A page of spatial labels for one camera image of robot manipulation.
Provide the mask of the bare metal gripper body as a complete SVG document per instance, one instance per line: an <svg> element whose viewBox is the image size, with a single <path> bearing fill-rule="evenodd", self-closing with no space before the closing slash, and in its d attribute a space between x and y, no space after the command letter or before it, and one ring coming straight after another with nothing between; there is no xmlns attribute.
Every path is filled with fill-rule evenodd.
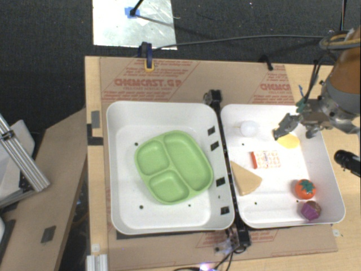
<svg viewBox="0 0 361 271"><path fill-rule="evenodd" d="M353 124L360 115L359 96L345 96L338 100L330 96L302 98L296 106L304 127L306 124L319 124L323 130L336 128L346 134L360 133L360 127Z"/></svg>

